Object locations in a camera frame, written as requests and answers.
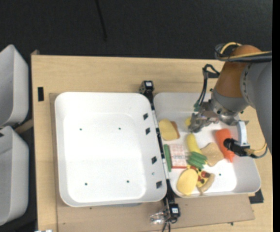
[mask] robotic arm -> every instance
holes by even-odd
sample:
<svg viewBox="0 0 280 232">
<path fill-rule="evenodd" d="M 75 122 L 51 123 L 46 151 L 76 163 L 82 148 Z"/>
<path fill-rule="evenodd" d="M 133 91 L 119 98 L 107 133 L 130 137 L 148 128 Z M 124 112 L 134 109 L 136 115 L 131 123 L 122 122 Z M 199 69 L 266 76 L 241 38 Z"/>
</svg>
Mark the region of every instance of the robotic arm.
<svg viewBox="0 0 280 232">
<path fill-rule="evenodd" d="M 225 52 L 229 48 L 232 52 L 227 55 Z M 220 73 L 210 65 L 203 69 L 204 90 L 195 104 L 198 113 L 192 114 L 189 130 L 198 132 L 218 121 L 240 127 L 242 121 L 238 114 L 250 105 L 256 110 L 267 147 L 272 153 L 272 51 L 262 52 L 251 45 L 228 43 L 216 46 L 215 57 L 225 64 Z M 214 73 L 208 72 L 207 67 L 211 67 Z M 218 80 L 211 99 L 203 102 L 206 81 L 214 75 Z M 230 150 L 242 148 L 242 142 L 230 139 L 224 144 Z"/>
</svg>

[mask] brown cylinder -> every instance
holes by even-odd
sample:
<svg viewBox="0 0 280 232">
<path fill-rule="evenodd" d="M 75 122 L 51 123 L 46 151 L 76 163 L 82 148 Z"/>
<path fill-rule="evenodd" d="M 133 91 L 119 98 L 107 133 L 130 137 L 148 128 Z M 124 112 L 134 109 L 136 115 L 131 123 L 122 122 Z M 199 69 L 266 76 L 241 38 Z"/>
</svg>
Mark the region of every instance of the brown cylinder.
<svg viewBox="0 0 280 232">
<path fill-rule="evenodd" d="M 231 56 L 257 52 L 261 52 L 257 47 L 252 45 L 241 45 L 231 53 Z M 245 62 L 225 62 L 215 85 L 216 91 L 226 97 L 242 97 L 240 78 L 246 64 L 247 63 Z"/>
</svg>

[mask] white container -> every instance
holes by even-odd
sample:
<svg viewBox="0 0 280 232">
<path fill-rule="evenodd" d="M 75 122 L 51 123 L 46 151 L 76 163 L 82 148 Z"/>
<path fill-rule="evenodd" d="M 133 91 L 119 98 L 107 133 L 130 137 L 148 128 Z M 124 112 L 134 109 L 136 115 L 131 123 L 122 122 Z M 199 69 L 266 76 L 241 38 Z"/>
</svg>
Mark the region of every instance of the white container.
<svg viewBox="0 0 280 232">
<path fill-rule="evenodd" d="M 186 151 L 186 137 L 190 133 L 185 120 L 191 117 L 193 105 L 198 100 L 200 94 L 197 93 L 159 93 L 154 98 L 157 120 L 167 118 L 177 124 L 180 138 L 172 141 L 164 141 L 168 145 L 184 145 Z M 228 126 L 223 122 L 210 124 L 203 127 L 200 132 L 194 133 L 199 148 L 215 142 L 214 132 L 223 128 L 228 128 L 234 139 L 238 139 L 236 126 Z M 226 159 L 219 161 L 215 166 L 205 165 L 204 170 L 215 175 L 212 186 L 204 193 L 206 196 L 229 195 L 239 193 L 254 193 L 261 186 L 261 179 L 254 159 L 250 157 L 234 156 L 233 162 Z M 190 196 L 182 195 L 176 188 L 177 180 L 183 169 L 172 169 L 169 173 L 171 188 L 180 197 L 192 198 L 200 195 L 195 189 Z"/>
<path fill-rule="evenodd" d="M 28 66 L 13 45 L 0 52 L 0 225 L 28 206 L 29 148 L 12 129 L 29 109 Z"/>
<path fill-rule="evenodd" d="M 55 100 L 59 192 L 70 206 L 161 200 L 166 180 L 148 99 L 67 92 Z"/>
</svg>

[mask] plywood surface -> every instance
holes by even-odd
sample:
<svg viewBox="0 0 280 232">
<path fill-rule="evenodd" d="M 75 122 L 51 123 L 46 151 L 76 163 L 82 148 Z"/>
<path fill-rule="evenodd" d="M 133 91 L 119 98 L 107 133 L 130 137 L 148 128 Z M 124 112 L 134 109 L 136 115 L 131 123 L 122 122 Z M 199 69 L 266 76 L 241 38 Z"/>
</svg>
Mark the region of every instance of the plywood surface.
<svg viewBox="0 0 280 232">
<path fill-rule="evenodd" d="M 155 93 L 200 92 L 203 85 L 202 67 L 206 63 L 210 63 L 220 70 L 222 63 L 202 59 L 43 55 L 33 55 L 31 58 L 38 229 L 77 232 L 102 230 L 105 226 L 108 231 L 110 231 L 109 229 L 124 231 L 119 230 L 123 225 L 125 231 L 160 230 L 160 227 L 151 227 L 147 220 L 148 215 L 159 208 L 160 204 L 157 203 L 133 207 L 133 211 L 125 207 L 116 207 L 115 213 L 113 213 L 111 208 L 104 210 L 104 207 L 94 207 L 92 209 L 80 208 L 78 213 L 75 213 L 70 210 L 70 207 L 59 201 L 55 188 L 50 94 L 65 91 L 137 92 L 143 80 L 154 82 Z M 215 80 L 210 80 L 208 89 L 214 84 Z M 38 101 L 39 87 L 43 87 L 44 101 Z M 253 148 L 262 147 L 264 139 L 255 111 L 248 108 L 241 118 L 250 121 L 247 129 L 251 146 Z M 256 163 L 262 179 L 264 203 L 248 206 L 246 195 L 212 198 L 206 204 L 200 201 L 180 203 L 183 215 L 180 222 L 173 225 L 172 229 L 200 226 L 203 225 L 203 222 L 199 221 L 203 221 L 205 218 L 206 224 L 223 224 L 200 226 L 197 227 L 197 231 L 272 231 L 272 157 L 267 154 Z M 87 225 L 85 219 L 90 223 L 90 230 L 82 229 Z M 236 222 L 234 226 L 225 223 L 231 221 L 240 222 Z M 194 229 L 194 227 L 179 228 L 177 231 L 186 232 L 194 231 Z"/>
</svg>

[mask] dark background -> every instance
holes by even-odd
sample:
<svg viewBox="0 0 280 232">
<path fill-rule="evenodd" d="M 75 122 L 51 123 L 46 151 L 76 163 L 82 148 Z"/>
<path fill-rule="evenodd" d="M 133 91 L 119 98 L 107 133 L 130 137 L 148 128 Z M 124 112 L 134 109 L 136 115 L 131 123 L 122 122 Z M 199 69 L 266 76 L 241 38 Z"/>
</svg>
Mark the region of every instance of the dark background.
<svg viewBox="0 0 280 232">
<path fill-rule="evenodd" d="M 272 50 L 273 0 L 0 0 L 0 51 L 14 44 L 30 65 L 46 55 L 214 58 L 230 41 Z M 36 220 L 32 130 L 26 214 L 0 232 L 32 232 Z"/>
</svg>

